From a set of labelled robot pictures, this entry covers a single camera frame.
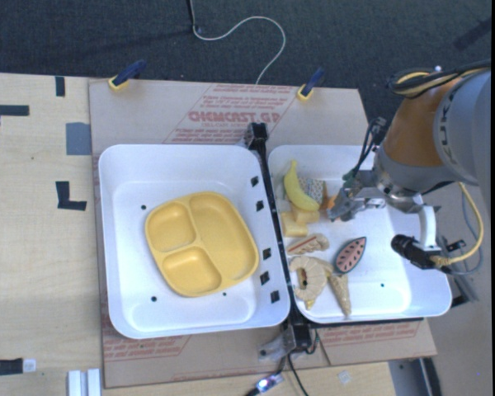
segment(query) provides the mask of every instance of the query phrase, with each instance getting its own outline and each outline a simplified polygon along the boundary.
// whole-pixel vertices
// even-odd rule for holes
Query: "cardboard box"
[[[106,80],[96,80],[89,92],[105,386],[273,372],[278,362],[262,361],[258,349],[281,333],[279,327],[143,340],[123,337],[113,328],[97,162],[115,144],[236,144],[251,122],[266,123],[268,153],[282,144],[361,145],[366,118],[358,91],[319,88],[300,101],[296,87],[130,81],[125,90],[113,92]],[[436,353],[426,320],[320,328],[318,335],[318,349],[297,356],[296,368]]]

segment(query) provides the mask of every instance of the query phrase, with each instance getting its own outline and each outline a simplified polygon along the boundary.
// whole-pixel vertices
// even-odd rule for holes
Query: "yellow plate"
[[[203,296],[247,279],[258,250],[234,205],[216,192],[199,192],[156,207],[145,222],[148,247],[178,294]]]

